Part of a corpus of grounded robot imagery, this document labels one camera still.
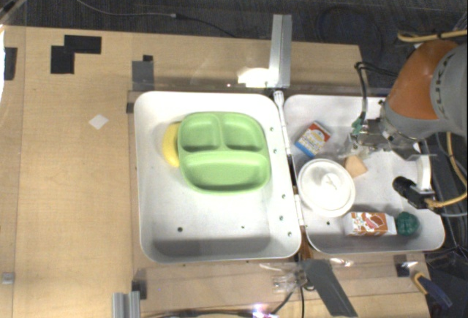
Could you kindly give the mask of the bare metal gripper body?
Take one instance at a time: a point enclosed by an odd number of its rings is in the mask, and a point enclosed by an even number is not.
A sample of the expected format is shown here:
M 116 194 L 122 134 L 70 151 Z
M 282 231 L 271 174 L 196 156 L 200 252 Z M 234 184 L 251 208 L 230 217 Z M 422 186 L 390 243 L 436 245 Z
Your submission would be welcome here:
M 357 118 L 350 133 L 351 150 L 356 153 L 390 151 L 397 146 L 393 135 L 385 132 L 380 118 Z

